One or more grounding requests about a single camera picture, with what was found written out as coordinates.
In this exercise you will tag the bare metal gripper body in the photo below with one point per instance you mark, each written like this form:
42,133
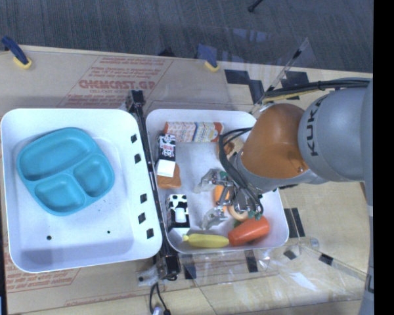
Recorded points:
244,202

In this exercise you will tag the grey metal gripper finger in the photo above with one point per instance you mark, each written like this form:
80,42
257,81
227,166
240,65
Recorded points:
214,217
213,177

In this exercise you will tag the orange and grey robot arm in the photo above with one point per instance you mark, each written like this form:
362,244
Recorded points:
335,130

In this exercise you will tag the tan doughnut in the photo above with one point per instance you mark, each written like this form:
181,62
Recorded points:
238,214

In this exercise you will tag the yellow banana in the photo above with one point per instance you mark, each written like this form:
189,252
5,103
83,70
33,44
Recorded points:
207,241

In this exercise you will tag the white plastic tray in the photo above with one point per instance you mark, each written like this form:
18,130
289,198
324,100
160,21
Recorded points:
85,241
197,156

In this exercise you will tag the orange carrot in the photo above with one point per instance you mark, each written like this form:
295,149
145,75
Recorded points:
249,231

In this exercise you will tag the black and white cow carton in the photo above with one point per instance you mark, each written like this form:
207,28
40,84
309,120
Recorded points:
166,149
178,213

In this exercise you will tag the orange bread slice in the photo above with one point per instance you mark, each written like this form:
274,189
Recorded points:
170,181

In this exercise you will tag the orange and white juice carton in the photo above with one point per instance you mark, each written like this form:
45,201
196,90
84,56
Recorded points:
193,132

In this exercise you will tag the thin black rod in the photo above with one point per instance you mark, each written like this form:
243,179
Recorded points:
152,176

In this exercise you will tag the blue divided plate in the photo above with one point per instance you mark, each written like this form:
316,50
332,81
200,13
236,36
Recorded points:
62,162

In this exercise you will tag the brown cardboard board red print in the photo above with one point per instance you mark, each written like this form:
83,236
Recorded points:
52,77

